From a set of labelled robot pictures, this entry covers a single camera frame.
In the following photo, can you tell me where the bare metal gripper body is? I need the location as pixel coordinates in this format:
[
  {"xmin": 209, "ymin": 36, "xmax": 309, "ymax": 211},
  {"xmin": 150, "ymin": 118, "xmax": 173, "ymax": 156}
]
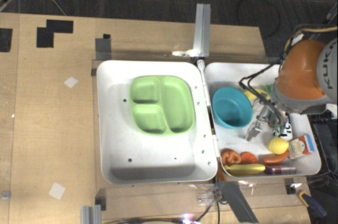
[{"xmin": 253, "ymin": 104, "xmax": 278, "ymax": 126}]

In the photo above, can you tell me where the white plastic tray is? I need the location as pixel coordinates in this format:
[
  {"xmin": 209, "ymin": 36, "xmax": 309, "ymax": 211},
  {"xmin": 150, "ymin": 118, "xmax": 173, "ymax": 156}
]
[
  {"xmin": 96, "ymin": 59, "xmax": 219, "ymax": 185},
  {"xmin": 204, "ymin": 62, "xmax": 323, "ymax": 179}
]

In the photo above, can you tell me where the orange-red toy food piece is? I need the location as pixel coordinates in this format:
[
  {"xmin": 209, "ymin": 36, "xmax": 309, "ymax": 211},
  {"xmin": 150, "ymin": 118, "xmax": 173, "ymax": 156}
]
[{"xmin": 240, "ymin": 151, "xmax": 259, "ymax": 165}]

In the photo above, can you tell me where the yellow and green toy corn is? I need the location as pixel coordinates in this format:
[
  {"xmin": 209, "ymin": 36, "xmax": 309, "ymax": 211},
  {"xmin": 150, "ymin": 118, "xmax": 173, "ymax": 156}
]
[{"xmin": 243, "ymin": 84, "xmax": 273, "ymax": 105}]

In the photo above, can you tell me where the yellow lemon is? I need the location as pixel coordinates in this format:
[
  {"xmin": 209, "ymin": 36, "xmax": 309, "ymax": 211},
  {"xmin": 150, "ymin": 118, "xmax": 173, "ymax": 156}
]
[{"xmin": 268, "ymin": 137, "xmax": 290, "ymax": 155}]

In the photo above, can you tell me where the red tomato slice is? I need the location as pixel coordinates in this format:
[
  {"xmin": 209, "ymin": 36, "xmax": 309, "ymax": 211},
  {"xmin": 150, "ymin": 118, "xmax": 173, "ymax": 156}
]
[{"xmin": 220, "ymin": 148, "xmax": 242, "ymax": 165}]

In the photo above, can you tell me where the blue bowl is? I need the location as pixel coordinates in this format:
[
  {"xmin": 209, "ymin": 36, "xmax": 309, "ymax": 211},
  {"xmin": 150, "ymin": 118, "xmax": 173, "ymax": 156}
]
[{"xmin": 211, "ymin": 86, "xmax": 254, "ymax": 129}]

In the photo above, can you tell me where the brown sausage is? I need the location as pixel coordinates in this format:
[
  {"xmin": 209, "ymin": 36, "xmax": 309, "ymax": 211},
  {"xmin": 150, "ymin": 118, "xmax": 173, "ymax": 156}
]
[{"xmin": 261, "ymin": 150, "xmax": 290, "ymax": 166}]

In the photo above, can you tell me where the yellow banana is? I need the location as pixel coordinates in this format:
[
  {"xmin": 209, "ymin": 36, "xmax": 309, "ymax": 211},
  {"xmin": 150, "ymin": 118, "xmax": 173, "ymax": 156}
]
[{"xmin": 224, "ymin": 163, "xmax": 266, "ymax": 176}]

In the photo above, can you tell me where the purple packet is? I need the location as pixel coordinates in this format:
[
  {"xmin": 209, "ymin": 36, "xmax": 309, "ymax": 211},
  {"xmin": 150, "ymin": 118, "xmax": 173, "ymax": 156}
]
[{"xmin": 264, "ymin": 165, "xmax": 297, "ymax": 175}]

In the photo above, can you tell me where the white red and blue carton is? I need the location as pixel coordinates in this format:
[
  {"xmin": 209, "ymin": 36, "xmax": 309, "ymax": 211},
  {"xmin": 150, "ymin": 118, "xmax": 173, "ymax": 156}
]
[{"xmin": 287, "ymin": 135, "xmax": 316, "ymax": 160}]

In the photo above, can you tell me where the green divided plate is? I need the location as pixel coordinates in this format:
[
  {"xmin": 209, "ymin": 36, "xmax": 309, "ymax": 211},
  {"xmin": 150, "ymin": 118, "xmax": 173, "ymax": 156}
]
[{"xmin": 128, "ymin": 74, "xmax": 196, "ymax": 136}]

